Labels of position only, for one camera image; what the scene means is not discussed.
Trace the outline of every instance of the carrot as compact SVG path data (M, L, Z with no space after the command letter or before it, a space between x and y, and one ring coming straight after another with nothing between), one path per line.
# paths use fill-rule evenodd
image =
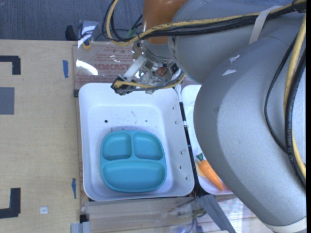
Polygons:
M218 175L215 173L214 169L210 166L207 160L203 159L203 154L200 153L196 156L200 161L200 170L206 175L206 177L213 182L220 190L224 189L222 182L220 181Z

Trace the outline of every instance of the blue plate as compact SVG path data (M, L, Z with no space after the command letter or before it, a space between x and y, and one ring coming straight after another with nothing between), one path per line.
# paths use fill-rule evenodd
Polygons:
M149 132L112 132L101 144L101 173L104 183L115 191L156 190L166 179L163 146Z

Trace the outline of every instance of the wooden board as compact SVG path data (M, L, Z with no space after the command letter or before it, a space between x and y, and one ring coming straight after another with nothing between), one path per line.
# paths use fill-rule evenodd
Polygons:
M0 209L9 205L10 188L21 188L21 213L0 219L0 233L70 232L70 224L79 220L72 45L0 40L0 55L21 58L21 75L12 75L11 63L0 62L0 87L15 88L14 115L0 115ZM40 214L41 206L49 213Z

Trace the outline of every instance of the black tape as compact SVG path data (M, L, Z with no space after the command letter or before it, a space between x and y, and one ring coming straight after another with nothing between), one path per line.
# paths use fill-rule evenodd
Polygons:
M12 62L12 75L20 75L20 58L16 55L0 55L0 62Z
M20 188L11 188L10 207L0 209L0 218L17 217L20 214Z

